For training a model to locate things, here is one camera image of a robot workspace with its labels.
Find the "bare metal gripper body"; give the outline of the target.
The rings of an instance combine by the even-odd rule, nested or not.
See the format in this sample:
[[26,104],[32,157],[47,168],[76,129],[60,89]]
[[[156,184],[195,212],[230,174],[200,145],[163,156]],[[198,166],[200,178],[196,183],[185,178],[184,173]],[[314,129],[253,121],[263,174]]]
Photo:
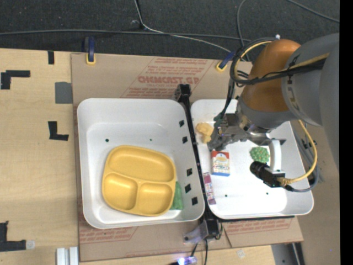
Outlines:
[[258,146],[270,145],[268,137],[270,129],[259,127],[241,113],[225,114],[216,135],[221,137],[234,136],[236,142],[250,141]]

